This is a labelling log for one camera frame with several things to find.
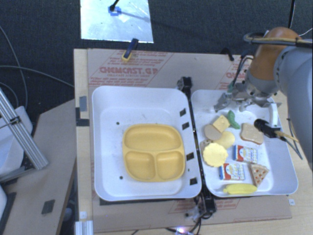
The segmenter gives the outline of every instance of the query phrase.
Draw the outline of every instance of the yellow plate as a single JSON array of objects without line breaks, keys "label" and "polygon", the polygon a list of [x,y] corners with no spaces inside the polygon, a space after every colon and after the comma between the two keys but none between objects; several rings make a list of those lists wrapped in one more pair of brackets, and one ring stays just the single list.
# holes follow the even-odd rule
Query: yellow plate
[{"label": "yellow plate", "polygon": [[185,171],[185,152],[179,132],[169,125],[136,124],[123,136],[128,174],[139,181],[165,182]]}]

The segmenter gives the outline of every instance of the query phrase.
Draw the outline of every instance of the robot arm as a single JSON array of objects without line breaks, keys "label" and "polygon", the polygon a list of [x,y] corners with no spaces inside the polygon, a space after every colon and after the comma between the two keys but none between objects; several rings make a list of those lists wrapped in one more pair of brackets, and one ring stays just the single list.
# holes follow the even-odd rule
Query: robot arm
[{"label": "robot arm", "polygon": [[267,99],[281,90],[287,96],[294,132],[312,169],[312,42],[286,47],[281,39],[290,39],[297,45],[301,38],[284,27],[269,31],[263,43],[268,40],[272,44],[258,47],[244,82],[234,84],[224,93],[215,110],[226,107],[232,100],[240,104],[241,111],[251,104],[268,107]]}]

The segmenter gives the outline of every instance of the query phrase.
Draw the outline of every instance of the blue sticker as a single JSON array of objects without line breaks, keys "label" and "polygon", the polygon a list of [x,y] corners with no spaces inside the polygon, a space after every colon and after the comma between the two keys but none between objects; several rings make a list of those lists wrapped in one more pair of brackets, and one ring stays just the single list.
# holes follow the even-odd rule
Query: blue sticker
[{"label": "blue sticker", "polygon": [[108,12],[111,16],[118,16],[119,14],[122,14],[122,10],[118,6],[115,7],[114,11],[110,11],[110,7],[108,7]]}]

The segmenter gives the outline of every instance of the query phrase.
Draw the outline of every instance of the black carpet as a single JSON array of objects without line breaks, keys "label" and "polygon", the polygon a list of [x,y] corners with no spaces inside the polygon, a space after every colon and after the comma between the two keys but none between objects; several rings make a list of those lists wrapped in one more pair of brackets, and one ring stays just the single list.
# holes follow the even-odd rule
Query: black carpet
[{"label": "black carpet", "polygon": [[[242,40],[249,32],[288,26],[291,0],[148,0],[154,44],[139,50],[234,54],[251,48]],[[313,0],[296,0],[291,28],[299,34],[312,27]],[[0,0],[0,26],[7,33],[21,66],[73,84],[74,48],[127,48],[128,43],[80,39],[80,0]],[[312,31],[305,36],[312,38]],[[0,65],[16,65],[0,34]],[[40,113],[74,98],[73,88],[24,72],[27,112]],[[21,105],[25,92],[17,70],[0,68],[0,83],[13,89]],[[1,88],[15,106],[13,94]]]}]

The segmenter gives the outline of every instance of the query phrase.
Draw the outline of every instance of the pizza slice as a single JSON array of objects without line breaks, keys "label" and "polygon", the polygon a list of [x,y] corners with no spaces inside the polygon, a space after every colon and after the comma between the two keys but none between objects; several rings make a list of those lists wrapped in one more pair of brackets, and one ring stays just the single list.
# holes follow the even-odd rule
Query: pizza slice
[{"label": "pizza slice", "polygon": [[254,185],[258,187],[262,181],[264,180],[265,176],[268,174],[269,169],[266,166],[258,165],[258,164],[251,164],[250,170],[253,178]]}]

